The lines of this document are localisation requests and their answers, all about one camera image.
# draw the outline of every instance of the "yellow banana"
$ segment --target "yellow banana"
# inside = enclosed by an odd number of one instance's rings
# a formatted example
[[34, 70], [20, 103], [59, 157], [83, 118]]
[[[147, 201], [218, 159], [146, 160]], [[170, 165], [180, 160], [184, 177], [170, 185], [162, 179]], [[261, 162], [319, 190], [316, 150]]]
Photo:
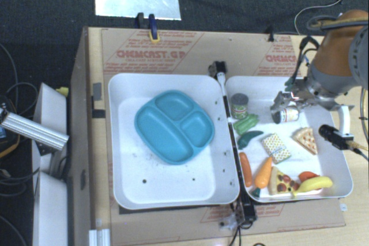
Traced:
[[292, 192], [294, 196], [298, 193], [305, 193], [316, 190], [318, 188], [330, 188], [333, 185], [332, 180], [327, 176], [317, 176], [307, 179], [298, 188], [298, 190]]

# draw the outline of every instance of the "pizza slice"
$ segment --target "pizza slice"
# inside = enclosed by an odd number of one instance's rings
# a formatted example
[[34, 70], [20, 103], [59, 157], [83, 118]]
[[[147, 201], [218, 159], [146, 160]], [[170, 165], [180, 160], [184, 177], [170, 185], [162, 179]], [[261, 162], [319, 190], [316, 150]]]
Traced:
[[307, 149], [311, 154], [318, 154], [317, 144], [315, 143], [314, 135], [311, 127], [305, 127], [299, 130], [293, 139]]
[[280, 171], [276, 166], [272, 167], [268, 190], [271, 195], [294, 192], [300, 184], [292, 180], [288, 175]]

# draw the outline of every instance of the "metal can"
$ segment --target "metal can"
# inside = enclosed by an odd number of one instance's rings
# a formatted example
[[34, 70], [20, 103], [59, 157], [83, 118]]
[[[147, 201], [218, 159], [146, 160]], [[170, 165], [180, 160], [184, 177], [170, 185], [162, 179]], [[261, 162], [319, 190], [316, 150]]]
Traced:
[[299, 115], [299, 110], [295, 106], [290, 105], [279, 112], [273, 113], [272, 118], [275, 123], [279, 124], [281, 122], [297, 121]]
[[231, 97], [231, 115], [235, 119], [247, 116], [248, 97], [243, 93], [236, 93]]

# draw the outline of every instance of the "blue plate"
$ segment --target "blue plate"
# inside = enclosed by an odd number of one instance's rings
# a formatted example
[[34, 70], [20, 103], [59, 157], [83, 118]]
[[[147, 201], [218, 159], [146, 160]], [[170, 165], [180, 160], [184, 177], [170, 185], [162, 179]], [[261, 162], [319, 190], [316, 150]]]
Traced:
[[191, 160], [214, 137], [208, 114], [178, 90], [161, 93], [143, 105], [136, 113], [134, 125], [156, 155], [175, 165]]

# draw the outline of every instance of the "white tray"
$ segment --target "white tray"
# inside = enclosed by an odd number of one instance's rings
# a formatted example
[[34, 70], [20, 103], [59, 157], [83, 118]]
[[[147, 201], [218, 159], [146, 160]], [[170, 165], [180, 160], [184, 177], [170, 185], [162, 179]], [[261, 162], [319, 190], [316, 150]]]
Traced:
[[[318, 133], [323, 124], [334, 126], [329, 111], [320, 106], [308, 107], [300, 113], [299, 120], [294, 122], [275, 124], [270, 115], [270, 106], [277, 93], [284, 90], [287, 77], [231, 77], [226, 83], [228, 98], [235, 93], [244, 93], [248, 96], [248, 111], [259, 115], [259, 123], [250, 130], [261, 130], [264, 134], [253, 139], [243, 149], [250, 162], [251, 171], [257, 173], [268, 154], [265, 152], [261, 141], [272, 133], [277, 133], [285, 143], [292, 156], [276, 166], [293, 180], [298, 180], [298, 175], [303, 171], [312, 171], [321, 176], [329, 176], [333, 181], [331, 188], [298, 194], [270, 195], [267, 188], [261, 190], [260, 198], [255, 198], [251, 192], [254, 186], [246, 188], [249, 195], [262, 203], [287, 202], [306, 199], [341, 198], [352, 191], [352, 178], [342, 151], [336, 149], [328, 141], [325, 141]], [[292, 139], [292, 134], [303, 127], [312, 127], [317, 142], [318, 155], [313, 156]]]
[[[144, 144], [134, 128], [136, 112], [167, 90], [190, 96], [214, 123], [214, 138], [183, 165], [170, 165]], [[240, 190], [223, 95], [204, 75], [118, 74], [108, 86], [116, 201], [127, 209], [218, 205]]]

